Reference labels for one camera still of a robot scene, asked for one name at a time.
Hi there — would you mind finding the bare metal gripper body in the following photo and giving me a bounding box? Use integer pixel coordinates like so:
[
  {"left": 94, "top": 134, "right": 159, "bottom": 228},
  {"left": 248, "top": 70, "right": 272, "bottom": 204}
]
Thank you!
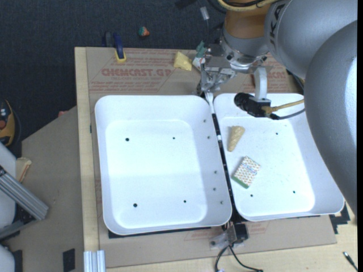
[{"left": 202, "top": 44, "right": 256, "bottom": 80}]

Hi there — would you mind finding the white and red small carton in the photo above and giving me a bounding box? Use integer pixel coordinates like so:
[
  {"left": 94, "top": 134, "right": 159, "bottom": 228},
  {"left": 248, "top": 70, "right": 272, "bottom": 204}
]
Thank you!
[{"left": 192, "top": 54, "right": 206, "bottom": 71}]

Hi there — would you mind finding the yellow cheese wedge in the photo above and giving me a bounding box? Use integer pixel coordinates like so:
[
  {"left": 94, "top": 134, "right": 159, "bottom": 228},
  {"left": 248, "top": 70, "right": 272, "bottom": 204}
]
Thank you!
[{"left": 173, "top": 51, "right": 193, "bottom": 73}]

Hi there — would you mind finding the cream ice cream cone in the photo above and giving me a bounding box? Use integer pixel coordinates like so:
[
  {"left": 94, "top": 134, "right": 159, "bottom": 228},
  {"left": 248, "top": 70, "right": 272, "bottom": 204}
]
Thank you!
[{"left": 226, "top": 125, "right": 246, "bottom": 153}]

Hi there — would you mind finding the brown cardboard board red print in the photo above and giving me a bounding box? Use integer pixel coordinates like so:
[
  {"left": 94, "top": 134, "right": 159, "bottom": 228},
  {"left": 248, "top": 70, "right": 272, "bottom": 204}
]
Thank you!
[{"left": 85, "top": 47, "right": 338, "bottom": 269}]

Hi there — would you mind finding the white patterned small carton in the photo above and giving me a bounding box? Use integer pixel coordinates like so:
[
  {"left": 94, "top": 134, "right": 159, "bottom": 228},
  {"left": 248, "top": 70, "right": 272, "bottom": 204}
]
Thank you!
[{"left": 231, "top": 155, "right": 261, "bottom": 189}]

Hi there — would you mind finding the white plastic tray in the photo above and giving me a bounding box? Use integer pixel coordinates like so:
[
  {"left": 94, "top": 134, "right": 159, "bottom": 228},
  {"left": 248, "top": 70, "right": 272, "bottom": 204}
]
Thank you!
[
  {"left": 94, "top": 94, "right": 233, "bottom": 236},
  {"left": 212, "top": 92, "right": 345, "bottom": 222}
]

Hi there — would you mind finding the beige toy sandwich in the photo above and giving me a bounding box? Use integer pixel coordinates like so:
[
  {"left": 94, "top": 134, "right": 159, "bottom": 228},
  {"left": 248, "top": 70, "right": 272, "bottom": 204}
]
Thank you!
[{"left": 15, "top": 156, "right": 32, "bottom": 182}]

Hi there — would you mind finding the black cylinder on white bracket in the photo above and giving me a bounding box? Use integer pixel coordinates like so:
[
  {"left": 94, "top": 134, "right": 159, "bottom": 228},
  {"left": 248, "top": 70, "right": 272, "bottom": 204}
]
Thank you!
[{"left": 234, "top": 66, "right": 272, "bottom": 117}]

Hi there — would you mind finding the black block with thin wires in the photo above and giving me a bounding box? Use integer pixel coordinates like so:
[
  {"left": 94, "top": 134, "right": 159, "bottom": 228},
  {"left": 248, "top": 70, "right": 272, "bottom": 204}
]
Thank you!
[{"left": 209, "top": 222, "right": 250, "bottom": 249}]

